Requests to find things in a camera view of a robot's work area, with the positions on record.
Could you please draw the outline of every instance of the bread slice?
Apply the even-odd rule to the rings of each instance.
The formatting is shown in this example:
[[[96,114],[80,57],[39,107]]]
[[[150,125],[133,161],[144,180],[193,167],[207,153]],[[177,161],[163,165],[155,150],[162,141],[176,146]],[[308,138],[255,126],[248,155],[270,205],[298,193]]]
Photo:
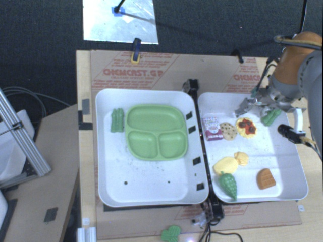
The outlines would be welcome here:
[[[259,171],[257,175],[257,184],[260,189],[266,189],[276,185],[276,181],[269,168],[264,168]]]

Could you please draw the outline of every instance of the robotic hand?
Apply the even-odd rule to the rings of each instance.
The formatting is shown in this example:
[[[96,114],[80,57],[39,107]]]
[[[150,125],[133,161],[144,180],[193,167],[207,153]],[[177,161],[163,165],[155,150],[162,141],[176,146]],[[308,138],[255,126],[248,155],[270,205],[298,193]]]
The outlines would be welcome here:
[[[295,116],[295,128],[280,125],[278,132],[294,143],[309,145],[302,131],[302,112],[305,108],[293,108],[291,105],[295,100],[305,97],[312,137],[322,159],[322,37],[312,32],[301,32],[288,40],[277,36],[275,41],[288,46],[269,77],[269,85],[260,88],[271,66],[270,62],[273,61],[270,59],[251,98],[240,104],[235,111],[236,116],[248,112],[254,106],[260,107],[261,117],[275,110],[292,112]]]

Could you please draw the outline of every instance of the wooden surface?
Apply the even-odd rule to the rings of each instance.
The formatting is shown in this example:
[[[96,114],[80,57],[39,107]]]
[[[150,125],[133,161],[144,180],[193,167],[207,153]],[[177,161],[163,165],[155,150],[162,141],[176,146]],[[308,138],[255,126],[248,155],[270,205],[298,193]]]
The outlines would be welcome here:
[[[5,194],[18,199],[5,242],[63,241],[78,187],[77,124],[76,105],[42,120],[36,146],[52,171]],[[45,223],[47,210],[55,207],[55,220]]]
[[[262,72],[266,58],[257,58],[259,71]],[[78,76],[78,105],[82,109],[82,100],[91,99],[90,88],[90,52],[77,52],[77,76]],[[307,107],[306,100],[297,101],[294,106]],[[307,113],[304,113],[304,131],[309,132]],[[91,122],[90,115],[85,118]],[[293,125],[293,116],[289,116]],[[94,196],[94,168],[93,168],[93,135],[90,131],[80,131],[80,186],[81,186],[81,214],[83,220],[89,219],[89,224],[83,227],[96,226],[95,196]],[[323,192],[322,192],[322,161],[318,155],[304,145],[297,146],[301,163],[307,178],[308,196],[299,201],[298,205],[304,207],[301,212],[302,225],[279,226],[257,229],[234,230],[242,235],[244,241],[319,241],[323,236]],[[179,241],[198,241],[200,233],[182,234]],[[220,236],[213,234],[211,241],[238,241],[235,236]],[[100,240],[113,242],[152,242],[160,241],[159,236],[124,238],[114,240]]]

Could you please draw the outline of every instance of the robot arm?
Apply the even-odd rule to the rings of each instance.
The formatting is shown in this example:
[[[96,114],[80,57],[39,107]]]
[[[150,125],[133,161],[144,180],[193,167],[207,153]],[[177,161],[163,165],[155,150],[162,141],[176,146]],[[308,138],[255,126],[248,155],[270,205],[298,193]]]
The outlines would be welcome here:
[[[299,113],[301,109],[295,109],[291,104],[305,97],[308,101],[312,136],[322,155],[322,37],[312,32],[302,32],[288,45],[290,46],[285,48],[275,71],[270,76],[269,85],[266,88],[259,88],[258,85],[252,98],[245,99],[236,110],[236,116],[246,113],[254,106],[259,106],[260,116],[269,110],[280,109],[301,117]],[[295,137],[304,135],[296,127],[294,130],[286,128],[284,130],[282,127],[279,132],[287,138],[289,138],[287,134],[291,132],[294,132]]]

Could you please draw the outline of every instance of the divided green plate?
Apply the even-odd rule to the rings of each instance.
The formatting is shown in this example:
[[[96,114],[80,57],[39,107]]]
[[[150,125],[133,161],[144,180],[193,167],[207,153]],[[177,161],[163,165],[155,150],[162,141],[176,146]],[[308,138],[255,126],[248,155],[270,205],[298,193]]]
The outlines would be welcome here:
[[[174,160],[187,151],[184,116],[171,106],[131,107],[126,114],[125,131],[130,152],[142,160]]]

